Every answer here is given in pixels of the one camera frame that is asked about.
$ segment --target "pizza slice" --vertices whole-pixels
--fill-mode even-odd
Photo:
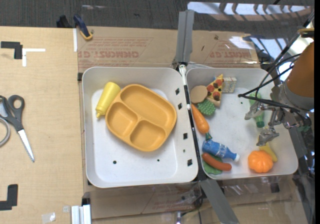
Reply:
[[[208,90],[208,100],[214,103],[216,107],[220,106],[221,96],[222,96],[222,85],[224,82],[223,74],[220,74],[213,82],[207,85],[206,89]]]

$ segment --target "green bottle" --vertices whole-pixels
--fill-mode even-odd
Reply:
[[[256,93],[255,92],[251,93],[250,96],[251,97],[255,97]],[[249,102],[250,102],[250,105],[253,105],[255,100],[254,99],[249,99]],[[255,120],[256,120],[255,122],[256,122],[258,128],[263,128],[264,127],[264,124],[265,124],[264,121],[263,121],[264,120],[264,116],[265,116],[264,111],[261,111],[261,114],[259,116],[255,117]]]

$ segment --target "toy pumpkin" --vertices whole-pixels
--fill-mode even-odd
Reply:
[[[272,157],[265,151],[252,151],[248,156],[249,168],[257,173],[265,173],[271,170],[274,162]]]

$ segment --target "scissors blade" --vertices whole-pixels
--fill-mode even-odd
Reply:
[[[25,130],[20,130],[20,131],[18,131],[18,134],[19,134],[19,136],[20,136],[20,138],[21,138],[21,140],[22,140],[22,143],[23,143],[24,146],[25,146],[24,148],[25,148],[25,150],[27,151],[30,159],[32,160],[32,162],[34,162],[34,161],[35,161],[35,160],[34,160],[34,159],[35,159],[35,158],[34,158],[34,154],[32,153],[32,150],[31,150],[31,147],[30,147],[28,138],[27,138],[27,136],[26,136]]]

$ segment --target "yellow bottle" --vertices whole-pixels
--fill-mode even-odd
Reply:
[[[106,114],[108,107],[111,102],[116,98],[117,94],[120,92],[121,88],[113,82],[108,82],[103,92],[99,98],[98,104],[96,105],[96,117],[99,118],[102,115]]]

